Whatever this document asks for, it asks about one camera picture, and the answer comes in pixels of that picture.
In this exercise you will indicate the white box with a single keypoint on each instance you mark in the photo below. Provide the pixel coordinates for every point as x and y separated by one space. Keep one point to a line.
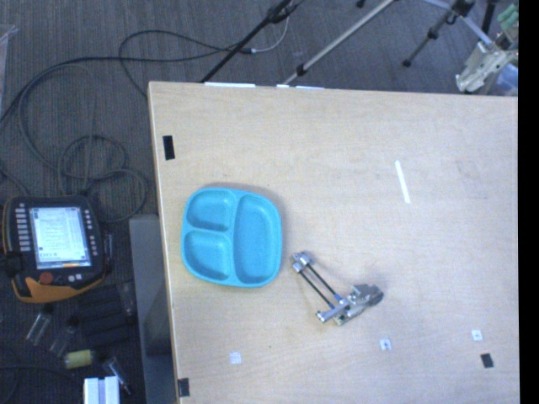
101 390

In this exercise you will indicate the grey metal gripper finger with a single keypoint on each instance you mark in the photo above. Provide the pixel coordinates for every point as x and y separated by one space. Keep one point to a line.
468 81

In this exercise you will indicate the silver tripod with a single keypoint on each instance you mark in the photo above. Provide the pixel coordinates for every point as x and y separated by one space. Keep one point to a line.
362 23

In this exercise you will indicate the yellow-green cylinder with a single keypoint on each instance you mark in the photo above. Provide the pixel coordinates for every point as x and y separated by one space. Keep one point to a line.
79 358

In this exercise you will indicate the blue divided plate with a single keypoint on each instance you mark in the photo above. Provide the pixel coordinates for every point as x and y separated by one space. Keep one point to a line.
252 238

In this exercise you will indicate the metal device with two rods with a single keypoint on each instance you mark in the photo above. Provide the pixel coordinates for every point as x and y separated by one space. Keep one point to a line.
351 305

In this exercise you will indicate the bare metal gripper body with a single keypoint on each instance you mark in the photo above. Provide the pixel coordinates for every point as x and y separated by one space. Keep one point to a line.
490 59

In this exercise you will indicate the black stand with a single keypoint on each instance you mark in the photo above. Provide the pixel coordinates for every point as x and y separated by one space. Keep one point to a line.
269 17

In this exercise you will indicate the black foam blocks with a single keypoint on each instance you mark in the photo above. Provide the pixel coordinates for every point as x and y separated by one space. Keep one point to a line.
103 316

